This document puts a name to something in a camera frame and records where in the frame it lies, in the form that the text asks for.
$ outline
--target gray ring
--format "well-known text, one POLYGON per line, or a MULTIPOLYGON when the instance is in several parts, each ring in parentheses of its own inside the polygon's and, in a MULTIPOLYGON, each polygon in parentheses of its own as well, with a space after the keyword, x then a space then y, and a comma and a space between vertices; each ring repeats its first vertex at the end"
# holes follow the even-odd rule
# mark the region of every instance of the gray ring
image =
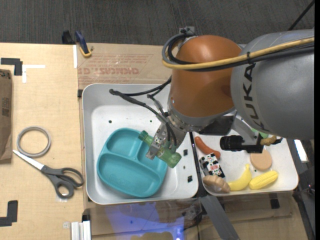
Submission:
POLYGON ((17 137, 17 140, 16 140, 16 147, 17 149, 19 150, 20 153, 24 154, 25 156, 27 157, 30 157, 30 158, 38 158, 38 157, 41 157, 43 156, 45 153, 48 152, 48 150, 50 149, 50 146, 51 146, 51 137, 48 133, 47 130, 45 130, 44 128, 40 127, 40 126, 29 126, 27 128, 24 128, 18 135, 17 137), (44 150, 42 150, 41 152, 39 153, 28 153, 28 152, 25 152, 21 146, 20 146, 20 141, 21 141, 21 138, 22 136, 27 133, 27 132, 30 132, 30 131, 40 131, 42 133, 44 133, 44 135, 46 136, 47 140, 48 140, 48 144, 46 145, 46 147, 44 148, 44 150))

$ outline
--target brown paper bag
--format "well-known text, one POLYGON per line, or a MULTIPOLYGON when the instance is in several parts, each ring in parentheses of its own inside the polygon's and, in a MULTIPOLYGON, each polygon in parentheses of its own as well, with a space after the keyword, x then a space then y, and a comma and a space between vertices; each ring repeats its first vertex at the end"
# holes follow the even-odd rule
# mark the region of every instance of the brown paper bag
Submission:
POLYGON ((12 75, 0 69, 0 160, 12 155, 12 75))

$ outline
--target wooden table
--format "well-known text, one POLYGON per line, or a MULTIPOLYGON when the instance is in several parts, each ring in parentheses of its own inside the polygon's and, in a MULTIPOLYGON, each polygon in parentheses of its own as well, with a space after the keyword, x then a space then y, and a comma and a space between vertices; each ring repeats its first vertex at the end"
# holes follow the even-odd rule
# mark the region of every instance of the wooden table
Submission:
MULTIPOLYGON (((84 157, 74 46, 0 43, 0 48, 2 58, 19 58, 24 65, 45 65, 45 68, 28 68, 26 83, 22 82, 21 76, 13 77, 13 149, 17 148, 16 139, 22 129, 41 126, 50 133, 52 143, 48 153, 36 160, 52 168, 72 167, 81 171, 84 157)), ((12 74, 14 72, 11 65, 0 65, 0 68, 10 69, 12 74)), ((170 72, 166 71, 162 78, 166 79, 168 74, 170 72)), ((147 77, 148 74, 144 80, 135 82, 145 83, 147 77)), ((161 83, 161 77, 155 78, 153 83, 161 83)), ((29 132, 21 140, 22 147, 29 152, 42 150, 46 143, 45 136, 38 132, 29 132)), ((0 239, 69 240, 68 225, 82 221, 87 205, 85 198, 85 188, 77 189, 67 201, 57 198, 47 177, 12 154, 11 161, 0 163, 0 217, 7 215, 8 202, 17 200, 17 222, 13 222, 12 226, 0 227, 0 239)), ((231 221, 240 238, 307 239, 297 204, 292 197, 288 197, 287 201, 290 216, 243 221, 236 214, 229 213, 233 216, 231 221)), ((200 239, 219 239, 209 220, 204 219, 198 228, 200 239)), ((185 239, 198 239, 197 227, 185 232, 185 239)), ((124 234, 122 238, 115 235, 92 238, 130 239, 130 235, 124 234)))

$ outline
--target scissors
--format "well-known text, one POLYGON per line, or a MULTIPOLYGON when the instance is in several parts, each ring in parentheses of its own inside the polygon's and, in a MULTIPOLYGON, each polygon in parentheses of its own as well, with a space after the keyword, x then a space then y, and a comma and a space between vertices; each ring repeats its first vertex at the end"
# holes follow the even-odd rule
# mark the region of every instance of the scissors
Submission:
POLYGON ((20 158, 40 170, 44 175, 46 175, 53 183, 56 194, 62 199, 72 197, 74 195, 74 189, 81 187, 85 182, 82 174, 76 169, 69 167, 52 169, 24 154, 21 154, 19 151, 13 150, 13 153, 15 153, 17 156, 19 156, 20 158), (80 179, 80 182, 77 182, 74 178, 65 174, 70 172, 76 174, 80 179), (68 190, 68 194, 61 193, 59 191, 59 187, 65 187, 68 190))

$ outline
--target gray floor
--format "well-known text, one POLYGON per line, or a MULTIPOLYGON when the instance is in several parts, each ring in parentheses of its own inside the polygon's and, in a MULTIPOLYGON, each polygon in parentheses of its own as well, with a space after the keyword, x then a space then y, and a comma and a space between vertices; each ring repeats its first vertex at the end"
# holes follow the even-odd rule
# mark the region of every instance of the gray floor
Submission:
MULTIPOLYGON (((61 44, 78 30, 88 43, 163 45, 185 26, 247 44, 286 31, 312 0, 0 1, 0 42, 61 44)), ((314 8, 295 29, 314 27, 314 8)))

